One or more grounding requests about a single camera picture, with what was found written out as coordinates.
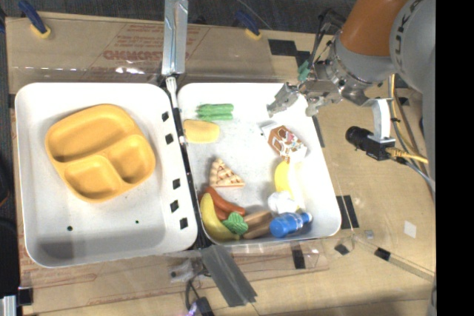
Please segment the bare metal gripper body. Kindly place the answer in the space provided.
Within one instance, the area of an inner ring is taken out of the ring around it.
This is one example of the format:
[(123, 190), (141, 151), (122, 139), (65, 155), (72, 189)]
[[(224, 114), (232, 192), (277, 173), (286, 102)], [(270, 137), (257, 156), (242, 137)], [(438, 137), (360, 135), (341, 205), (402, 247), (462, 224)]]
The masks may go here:
[(338, 59), (325, 59), (298, 68), (298, 90), (308, 101), (318, 106), (346, 99), (362, 105), (368, 97), (365, 90), (372, 82), (357, 76)]

